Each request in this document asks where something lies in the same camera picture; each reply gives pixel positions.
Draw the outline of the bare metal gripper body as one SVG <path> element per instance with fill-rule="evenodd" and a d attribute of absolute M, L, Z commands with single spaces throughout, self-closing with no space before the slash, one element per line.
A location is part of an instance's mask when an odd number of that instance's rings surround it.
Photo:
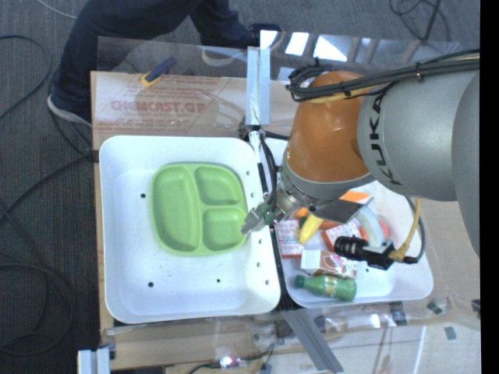
<path fill-rule="evenodd" d="M 303 201 L 299 201 L 289 192 L 279 189 L 267 194 L 261 213 L 265 224 L 276 224 L 293 217 L 303 208 Z"/>

